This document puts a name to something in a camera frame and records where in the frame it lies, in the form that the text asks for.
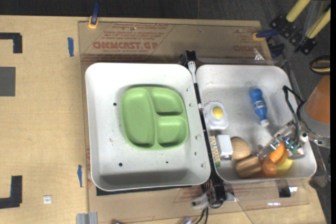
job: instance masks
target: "table surface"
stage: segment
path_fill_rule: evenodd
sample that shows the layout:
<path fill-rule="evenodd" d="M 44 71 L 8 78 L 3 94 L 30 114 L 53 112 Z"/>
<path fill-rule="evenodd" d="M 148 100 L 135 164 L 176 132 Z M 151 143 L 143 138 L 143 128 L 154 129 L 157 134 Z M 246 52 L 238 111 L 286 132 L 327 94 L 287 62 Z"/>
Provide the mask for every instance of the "table surface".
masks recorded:
<path fill-rule="evenodd" d="M 78 46 L 78 22 L 84 20 L 88 18 L 0 16 L 0 32 L 23 36 L 22 54 L 13 53 L 11 40 L 0 40 L 0 67 L 16 67 L 15 96 L 0 97 L 0 197 L 9 197 L 11 176 L 23 177 L 23 202 L 18 208 L 0 209 L 1 223 L 75 223 L 77 213 L 89 212 Z M 74 40 L 73 57 L 68 37 Z M 208 223 L 326 223 L 309 185 L 307 194 L 307 205 L 210 215 Z M 44 195 L 52 195 L 52 204 L 43 203 Z"/>

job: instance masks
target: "white bottle cap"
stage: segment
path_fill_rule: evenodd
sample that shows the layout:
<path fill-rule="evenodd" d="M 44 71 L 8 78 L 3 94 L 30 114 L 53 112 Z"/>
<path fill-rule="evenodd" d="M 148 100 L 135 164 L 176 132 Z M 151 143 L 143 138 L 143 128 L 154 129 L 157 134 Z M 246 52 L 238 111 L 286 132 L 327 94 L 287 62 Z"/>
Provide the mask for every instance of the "white bottle cap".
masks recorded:
<path fill-rule="evenodd" d="M 268 119 L 265 119 L 265 120 L 260 121 L 260 125 L 263 126 L 263 127 L 268 126 L 268 125 L 269 125 L 269 121 L 268 121 Z"/>

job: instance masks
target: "bottle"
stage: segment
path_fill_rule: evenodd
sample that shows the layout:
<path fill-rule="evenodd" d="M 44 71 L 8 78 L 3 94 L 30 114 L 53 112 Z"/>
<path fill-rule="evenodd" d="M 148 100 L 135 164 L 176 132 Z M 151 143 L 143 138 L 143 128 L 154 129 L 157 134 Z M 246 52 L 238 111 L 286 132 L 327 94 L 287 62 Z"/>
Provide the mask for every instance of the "bottle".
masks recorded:
<path fill-rule="evenodd" d="M 260 89 L 253 89 L 250 91 L 250 97 L 252 99 L 252 104 L 254 112 L 260 117 L 260 125 L 267 126 L 269 121 L 267 119 L 267 106 L 263 99 L 262 91 Z"/>

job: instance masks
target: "blue tape strip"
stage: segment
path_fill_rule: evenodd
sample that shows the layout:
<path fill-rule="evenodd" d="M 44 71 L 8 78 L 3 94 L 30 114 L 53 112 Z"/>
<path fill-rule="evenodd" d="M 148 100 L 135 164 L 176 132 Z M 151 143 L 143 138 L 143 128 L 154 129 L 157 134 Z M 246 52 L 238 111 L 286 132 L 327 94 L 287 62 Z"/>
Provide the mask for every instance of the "blue tape strip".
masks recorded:
<path fill-rule="evenodd" d="M 270 30 L 259 32 L 258 34 L 256 34 L 256 37 L 274 37 L 274 36 L 277 36 L 278 34 L 279 34 L 278 31 L 274 29 L 270 29 Z"/>
<path fill-rule="evenodd" d="M 79 186 L 82 188 L 83 184 L 82 184 L 82 166 L 81 165 L 78 165 L 77 175 L 79 179 Z"/>
<path fill-rule="evenodd" d="M 74 40 L 71 37 L 68 37 L 68 49 L 69 49 L 70 57 L 74 56 L 74 53 L 73 53 L 73 43 L 74 43 Z"/>
<path fill-rule="evenodd" d="M 92 19 L 91 19 L 91 24 L 95 25 L 97 22 L 97 18 L 98 18 L 98 13 L 99 13 L 99 7 L 100 7 L 100 2 L 97 1 L 94 4 L 94 8 L 93 8 L 93 14 L 92 14 Z"/>

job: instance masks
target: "white plastic tray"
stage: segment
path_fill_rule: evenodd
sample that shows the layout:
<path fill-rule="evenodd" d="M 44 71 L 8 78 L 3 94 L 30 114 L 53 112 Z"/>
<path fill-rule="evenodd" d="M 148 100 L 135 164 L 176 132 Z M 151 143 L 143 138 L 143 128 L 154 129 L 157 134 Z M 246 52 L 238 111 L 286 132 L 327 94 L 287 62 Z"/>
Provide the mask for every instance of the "white plastic tray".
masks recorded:
<path fill-rule="evenodd" d="M 173 64 L 95 63 L 87 69 L 85 81 L 91 176 L 97 187 L 113 191 L 199 185 L 208 180 L 211 169 L 192 76 L 186 68 Z M 126 141 L 120 101 L 127 89 L 136 86 L 164 86 L 181 95 L 189 123 L 184 144 L 147 151 Z"/>
<path fill-rule="evenodd" d="M 275 66 L 203 65 L 196 72 L 202 104 L 219 101 L 228 114 L 228 127 L 221 133 L 244 139 L 253 154 L 256 154 L 271 139 L 272 135 L 292 119 L 282 91 L 290 86 L 287 74 Z M 269 126 L 262 127 L 254 113 L 249 90 L 260 88 L 268 107 Z M 289 101 L 296 110 L 293 95 Z M 286 172 L 286 178 L 311 177 L 317 168 L 309 143 L 303 147 L 304 158 L 295 160 Z M 228 183 L 253 183 L 274 178 L 240 179 L 234 169 L 235 161 L 224 161 L 217 167 L 218 175 Z"/>

